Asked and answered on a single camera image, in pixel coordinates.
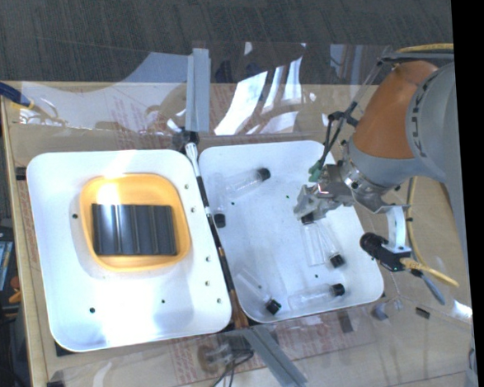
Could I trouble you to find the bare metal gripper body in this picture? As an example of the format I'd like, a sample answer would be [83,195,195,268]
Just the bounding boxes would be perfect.
[314,159,394,219]

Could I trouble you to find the clear plastic bottle black cap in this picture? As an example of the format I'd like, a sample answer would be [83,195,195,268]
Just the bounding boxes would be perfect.
[300,213,328,268]
[222,166,274,200]
[316,221,347,271]
[207,172,230,229]
[233,267,283,319]
[286,282,347,313]

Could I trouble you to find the white plastic tray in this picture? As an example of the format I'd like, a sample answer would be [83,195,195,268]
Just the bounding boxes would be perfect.
[24,139,236,356]
[196,135,388,329]

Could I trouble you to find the thin black and white rod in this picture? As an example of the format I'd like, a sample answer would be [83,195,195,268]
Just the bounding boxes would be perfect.
[184,139,249,333]

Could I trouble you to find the orange square bowl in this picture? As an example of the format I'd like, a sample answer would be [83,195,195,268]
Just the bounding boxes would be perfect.
[77,168,194,277]

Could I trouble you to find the black ribbed block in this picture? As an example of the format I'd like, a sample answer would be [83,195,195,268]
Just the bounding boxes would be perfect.
[90,196,179,262]

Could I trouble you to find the brown cardboard board red print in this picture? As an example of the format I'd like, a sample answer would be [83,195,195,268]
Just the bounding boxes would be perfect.
[6,68,431,387]

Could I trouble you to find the black cylinder on white bracket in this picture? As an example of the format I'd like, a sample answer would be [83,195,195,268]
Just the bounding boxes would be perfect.
[356,203,416,276]

